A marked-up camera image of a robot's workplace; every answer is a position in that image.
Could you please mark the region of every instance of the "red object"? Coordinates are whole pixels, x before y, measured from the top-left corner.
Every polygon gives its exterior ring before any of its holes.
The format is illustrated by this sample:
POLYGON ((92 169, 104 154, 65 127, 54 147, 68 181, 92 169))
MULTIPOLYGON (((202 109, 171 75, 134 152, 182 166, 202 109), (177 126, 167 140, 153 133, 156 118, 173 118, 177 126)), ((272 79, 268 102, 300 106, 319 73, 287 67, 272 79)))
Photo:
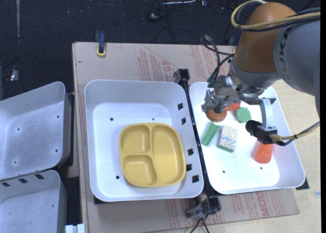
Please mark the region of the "red object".
POLYGON ((263 144, 258 142, 256 150, 254 152, 254 159, 259 163, 269 163, 271 154, 273 152, 273 144, 263 144))
POLYGON ((236 111, 240 108, 240 103, 233 103, 232 105, 229 105, 226 107, 229 111, 236 111))

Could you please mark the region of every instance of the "yellow plate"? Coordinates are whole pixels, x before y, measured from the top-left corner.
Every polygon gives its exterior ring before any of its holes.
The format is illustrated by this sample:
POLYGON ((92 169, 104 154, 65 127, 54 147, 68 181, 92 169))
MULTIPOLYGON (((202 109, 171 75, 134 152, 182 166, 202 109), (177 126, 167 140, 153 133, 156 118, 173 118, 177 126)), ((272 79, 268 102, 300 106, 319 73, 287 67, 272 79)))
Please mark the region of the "yellow plate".
POLYGON ((120 134, 119 148, 124 177, 134 186, 169 186, 185 176, 182 143, 169 125, 129 125, 120 134))

